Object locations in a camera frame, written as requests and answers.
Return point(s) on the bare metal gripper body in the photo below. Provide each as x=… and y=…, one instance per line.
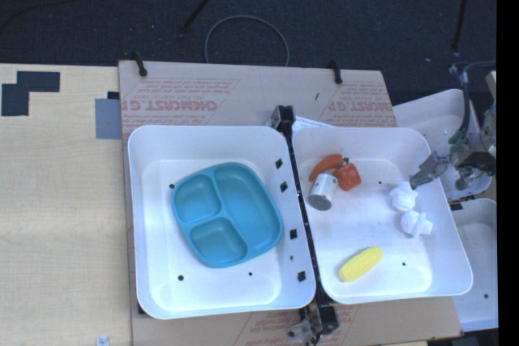
x=478, y=163

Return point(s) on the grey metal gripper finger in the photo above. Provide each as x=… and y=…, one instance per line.
x=430, y=168

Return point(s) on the white cauliflower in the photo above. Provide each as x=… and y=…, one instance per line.
x=415, y=223
x=403, y=196

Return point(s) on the orange bell pepper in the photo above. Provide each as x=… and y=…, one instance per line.
x=348, y=176

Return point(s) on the orange carrot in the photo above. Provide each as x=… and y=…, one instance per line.
x=322, y=165

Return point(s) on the white can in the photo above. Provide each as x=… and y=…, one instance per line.
x=322, y=190

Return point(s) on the yellow corn cob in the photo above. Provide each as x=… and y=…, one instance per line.
x=360, y=264

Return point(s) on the white paper sheet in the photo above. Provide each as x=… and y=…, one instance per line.
x=312, y=122

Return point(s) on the thin black rod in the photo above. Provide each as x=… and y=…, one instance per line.
x=305, y=214

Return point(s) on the brown cardboard board red print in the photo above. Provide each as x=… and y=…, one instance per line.
x=251, y=93

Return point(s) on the blue divided plate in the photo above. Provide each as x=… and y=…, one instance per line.
x=227, y=214

